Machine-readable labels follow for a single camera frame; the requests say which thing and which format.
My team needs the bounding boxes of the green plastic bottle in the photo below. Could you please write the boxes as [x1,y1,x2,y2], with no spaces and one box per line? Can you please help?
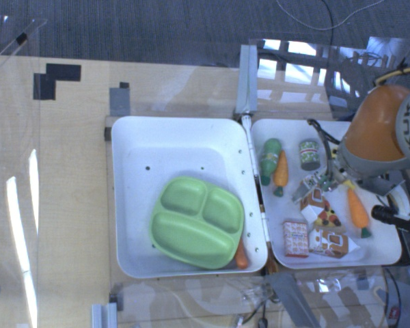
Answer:
[258,137,283,187]

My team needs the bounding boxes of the green and white can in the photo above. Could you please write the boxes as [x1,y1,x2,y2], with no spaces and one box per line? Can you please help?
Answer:
[299,139,321,172]

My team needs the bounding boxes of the orange carrot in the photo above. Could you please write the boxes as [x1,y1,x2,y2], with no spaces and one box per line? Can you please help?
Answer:
[346,187,373,239]
[272,150,290,198]

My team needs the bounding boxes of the white plastic tray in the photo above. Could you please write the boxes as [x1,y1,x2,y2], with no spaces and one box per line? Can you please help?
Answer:
[251,118,403,271]
[111,115,269,279]

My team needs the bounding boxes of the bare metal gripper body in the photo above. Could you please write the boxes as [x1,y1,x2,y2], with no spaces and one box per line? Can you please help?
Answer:
[306,164,350,193]

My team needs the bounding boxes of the green divided plate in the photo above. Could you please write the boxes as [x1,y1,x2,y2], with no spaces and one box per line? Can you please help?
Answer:
[149,176,246,271]

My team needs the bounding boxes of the orange and white carton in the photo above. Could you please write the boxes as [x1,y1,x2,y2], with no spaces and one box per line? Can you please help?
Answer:
[299,187,331,222]
[307,228,361,260]

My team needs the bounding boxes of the black cylinder on white bracket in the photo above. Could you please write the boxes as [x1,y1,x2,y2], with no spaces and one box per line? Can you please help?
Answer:
[371,182,410,232]

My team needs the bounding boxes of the orange and white packet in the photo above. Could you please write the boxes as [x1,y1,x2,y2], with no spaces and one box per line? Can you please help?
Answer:
[282,220,310,259]

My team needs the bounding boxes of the pizza slice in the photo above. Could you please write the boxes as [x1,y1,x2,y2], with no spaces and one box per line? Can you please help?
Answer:
[313,207,342,229]

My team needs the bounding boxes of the orange sausage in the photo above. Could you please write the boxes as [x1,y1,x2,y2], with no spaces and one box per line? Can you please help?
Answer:
[234,238,249,271]

